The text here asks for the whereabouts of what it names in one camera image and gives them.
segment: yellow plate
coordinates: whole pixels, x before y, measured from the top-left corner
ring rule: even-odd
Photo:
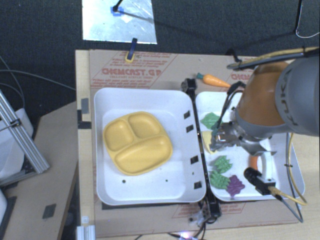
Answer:
[[[135,112],[111,121],[103,130],[103,141],[115,166],[131,176],[161,166],[173,153],[165,129],[147,112]]]

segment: yellow cable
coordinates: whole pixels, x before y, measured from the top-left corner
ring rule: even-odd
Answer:
[[[310,52],[310,51],[318,49],[318,48],[319,47],[306,47],[306,48],[296,48],[296,49],[287,49],[287,50],[274,51],[274,52],[271,52],[271,53],[267,53],[267,54],[261,55],[259,57],[248,59],[246,61],[230,64],[229,66],[230,66],[230,68],[233,68],[233,67],[236,67],[236,66],[238,67],[240,65],[243,66],[243,65],[246,65],[248,63],[257,62],[257,61],[268,59],[268,58],[273,58],[275,56],[306,53],[306,52]]]
[[[297,184],[295,182],[295,179],[294,179],[294,176],[293,176],[293,173],[292,173],[292,170],[291,170],[291,149],[292,149],[292,142],[293,142],[293,137],[294,137],[294,134],[292,133],[291,136],[290,136],[290,140],[289,140],[289,145],[288,145],[288,153],[287,153],[287,157],[288,157],[288,168],[289,168],[289,175],[290,175],[290,178],[291,178],[291,182],[293,184],[293,187],[295,189],[295,191],[297,192],[297,194],[299,195],[299,197],[305,202],[307,203],[307,200],[304,198],[304,196],[300,193],[298,187],[297,187]]]
[[[296,198],[294,198],[294,197],[292,197],[292,196],[290,196],[290,195],[288,195],[286,193],[281,192],[281,190],[277,189],[275,186],[270,186],[270,187],[268,187],[268,189],[269,189],[269,191],[271,192],[271,194],[273,196],[275,196],[275,195],[284,196],[284,197],[286,197],[286,198],[288,198],[288,199],[290,199],[290,200],[292,200],[292,201],[294,201],[294,202],[296,202],[296,203],[298,203],[298,204],[300,204],[302,206],[306,206],[308,203],[307,203],[306,199],[304,198],[304,196],[300,193],[300,191],[299,191],[299,189],[297,187],[297,184],[295,182],[295,179],[294,179],[294,176],[293,176],[293,173],[292,173],[292,170],[291,170],[291,166],[290,166],[290,164],[291,164],[291,149],[292,149],[293,136],[294,136],[294,134],[292,133],[291,136],[290,136],[290,139],[289,139],[289,143],[288,143],[288,151],[287,151],[287,154],[286,154],[287,155],[287,160],[288,160],[288,165],[287,166],[288,166],[288,169],[289,169],[289,176],[290,176],[291,182],[293,184],[293,187],[294,187],[295,191],[298,193],[299,197],[302,199],[302,201],[300,201],[300,200],[298,200],[298,199],[296,199]]]
[[[306,206],[307,205],[306,202],[302,202],[302,201],[300,201],[300,200],[298,200],[298,199],[296,199],[296,198],[294,198],[294,197],[292,197],[292,196],[290,196],[290,195],[288,195],[286,193],[281,192],[281,190],[277,189],[275,186],[269,186],[268,189],[270,190],[270,192],[271,192],[271,194],[273,196],[275,196],[275,195],[284,196],[285,198],[288,198],[288,199],[290,199],[290,200],[292,200],[292,201],[294,201],[294,202],[296,202],[296,203],[298,203],[298,204],[300,204],[302,206]]]

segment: toy carrot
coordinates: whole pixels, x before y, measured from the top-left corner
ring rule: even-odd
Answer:
[[[253,156],[253,155],[250,155],[250,158],[249,158],[249,164],[250,164],[250,167],[255,169],[255,170],[258,170],[258,156]]]
[[[231,85],[228,84],[227,82],[213,76],[212,74],[200,74],[198,73],[196,75],[197,79],[202,79],[203,82],[207,85],[211,85],[211,86],[217,86],[217,87],[227,87],[229,88]]]

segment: white container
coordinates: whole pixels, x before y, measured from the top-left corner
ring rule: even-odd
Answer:
[[[236,106],[240,94],[235,95],[230,108]],[[220,115],[226,93],[202,92],[196,97],[199,120],[213,112]],[[160,167],[136,176],[121,173],[112,162],[103,141],[104,127],[111,121],[134,112],[144,111],[153,114],[166,130],[172,145],[173,154],[169,161]],[[202,165],[196,122],[191,99],[182,91],[145,90],[125,88],[103,88],[94,96],[94,116],[96,133],[97,194],[108,205],[135,205],[157,203],[194,203],[201,200],[206,193],[204,169]],[[230,110],[223,120],[230,120]],[[208,129],[200,124],[201,131]],[[290,194],[287,178],[285,156],[286,134],[275,134],[271,140],[261,145],[269,151],[277,151],[272,157],[272,177],[276,187]],[[208,172],[213,170],[213,163],[219,156],[227,156],[233,164],[232,168],[222,175],[237,177],[245,185],[239,194],[231,197],[224,189],[211,186],[211,191],[220,200],[256,201],[273,199],[271,195],[259,194],[253,185],[244,177],[244,170],[249,167],[249,154],[242,147],[230,147],[215,154],[204,150]],[[198,162],[191,163],[197,157]],[[303,193],[305,185],[298,161],[292,152],[292,171],[298,188]]]
[[[213,112],[217,116],[220,116],[222,107],[224,105],[227,94],[225,92],[201,92],[197,95],[195,103],[197,107],[197,113],[199,120],[202,120],[206,114]],[[229,109],[225,112],[223,121],[229,122],[231,108],[236,107],[241,94],[236,94],[231,101]],[[200,123],[200,131],[209,131],[205,125]],[[276,187],[284,193],[291,195],[291,189],[287,176],[286,164],[286,133],[274,134],[271,139],[266,139],[260,142],[260,144],[267,151],[276,151],[276,154],[272,156],[272,178],[276,182]],[[231,197],[230,194],[224,189],[217,189],[211,185],[211,191],[220,200],[225,202],[235,201],[257,201],[274,199],[272,195],[261,195],[256,191],[255,187],[248,182],[244,176],[244,171],[249,167],[249,153],[246,152],[240,146],[228,147],[222,151],[217,151],[214,154],[210,154],[207,150],[204,150],[206,167],[209,175],[214,170],[214,162],[220,156],[226,156],[232,164],[232,168],[222,173],[225,177],[231,177],[236,175],[238,179],[245,185],[245,188],[241,190],[239,194]],[[294,150],[291,153],[292,173],[297,183],[298,189],[301,193],[305,191],[304,180],[299,168],[296,154]],[[262,162],[258,159],[258,169],[262,172]]]
[[[2,220],[4,218],[7,206],[8,206],[7,199],[5,198],[4,194],[0,190],[0,225],[1,225]]]
[[[111,121],[144,111],[167,132],[173,153],[169,161],[147,173],[129,176],[112,162],[103,142]],[[190,203],[201,200],[206,182],[191,99],[181,91],[103,88],[94,96],[97,194],[108,205]],[[191,158],[198,162],[191,163]]]
[[[34,129],[29,121],[26,111],[21,108],[15,112],[29,136]],[[5,128],[5,123],[0,120],[0,129]],[[24,162],[24,152],[12,136],[9,129],[0,131],[0,180],[20,172]]]

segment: green toy vegetable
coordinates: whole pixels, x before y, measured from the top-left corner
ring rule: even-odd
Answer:
[[[215,188],[226,190],[228,188],[229,182],[230,179],[228,177],[221,175],[216,170],[212,171],[212,174],[210,176],[210,183]]]
[[[229,163],[229,161],[230,159],[227,159],[226,155],[222,155],[214,162],[219,173],[223,174],[232,167],[232,163]]]
[[[212,126],[218,121],[220,117],[217,116],[215,113],[208,113],[205,115],[205,117],[200,120],[200,122],[202,124],[205,125],[205,127],[207,127],[209,130],[212,130]]]

